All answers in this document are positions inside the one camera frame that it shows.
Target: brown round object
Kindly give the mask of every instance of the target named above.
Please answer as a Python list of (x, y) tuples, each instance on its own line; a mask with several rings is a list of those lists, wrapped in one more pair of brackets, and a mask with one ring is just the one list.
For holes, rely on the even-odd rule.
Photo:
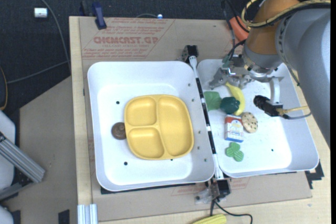
[(112, 135), (114, 138), (118, 140), (126, 139), (126, 130), (125, 130), (125, 124), (123, 122), (117, 122), (112, 127)]
[(241, 120), (245, 130), (249, 133), (255, 133), (258, 130), (258, 120), (251, 112), (244, 112)]

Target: yellow banana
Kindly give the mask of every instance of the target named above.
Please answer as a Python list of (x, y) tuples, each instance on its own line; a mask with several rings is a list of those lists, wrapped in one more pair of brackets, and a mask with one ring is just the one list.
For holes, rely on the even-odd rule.
[(245, 109), (244, 94), (241, 91), (241, 88), (231, 85), (228, 81), (225, 83), (225, 86), (230, 89), (233, 97), (236, 98), (240, 102), (239, 109), (234, 113), (236, 116), (239, 116), (240, 114), (243, 113), (243, 111)]

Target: blue clamp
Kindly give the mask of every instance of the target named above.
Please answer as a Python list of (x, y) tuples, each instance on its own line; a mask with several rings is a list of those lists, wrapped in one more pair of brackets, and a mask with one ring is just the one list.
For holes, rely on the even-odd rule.
[(102, 7), (101, 7), (100, 3), (99, 2), (93, 2), (92, 3), (92, 10), (93, 10), (93, 14), (97, 17), (95, 22), (96, 22), (96, 25), (97, 25), (98, 29), (99, 30), (105, 29), (106, 28), (106, 23), (104, 21), (103, 11), (102, 11)]

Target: white tray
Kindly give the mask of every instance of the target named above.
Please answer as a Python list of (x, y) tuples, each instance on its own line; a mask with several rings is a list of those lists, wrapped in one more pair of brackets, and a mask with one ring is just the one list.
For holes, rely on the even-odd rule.
[[(88, 85), (99, 184), (109, 191), (205, 182), (214, 174), (202, 104), (192, 68), (179, 61), (98, 62), (88, 71)], [(181, 158), (137, 158), (126, 140), (111, 134), (124, 122), (124, 107), (132, 98), (171, 94), (186, 104), (194, 131), (194, 147)]]
[[(226, 86), (211, 90), (208, 83), (222, 66), (221, 60), (203, 60), (197, 69), (203, 92), (217, 91), (221, 98), (232, 96)], [(270, 77), (283, 77), (280, 81), (280, 102), (284, 109), (301, 106), (287, 67), (282, 64)], [(209, 120), (221, 170), (230, 177), (245, 177), (273, 173), (294, 172), (314, 169), (319, 156), (306, 119), (285, 120), (270, 117), (253, 104), (256, 95), (270, 98), (269, 83), (251, 82), (243, 89), (246, 107), (258, 120), (258, 131), (244, 131), (244, 141), (240, 150), (244, 153), (241, 162), (225, 155), (230, 141), (224, 139), (225, 113), (221, 110), (209, 111)], [(302, 111), (291, 112), (291, 116), (301, 116)]]

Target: divided yellow plate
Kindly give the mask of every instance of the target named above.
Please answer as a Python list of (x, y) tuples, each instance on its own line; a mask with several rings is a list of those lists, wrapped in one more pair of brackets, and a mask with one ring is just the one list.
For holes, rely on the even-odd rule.
[(142, 159), (174, 159), (194, 146), (191, 119), (185, 103), (167, 94), (130, 100), (124, 111), (128, 145)]

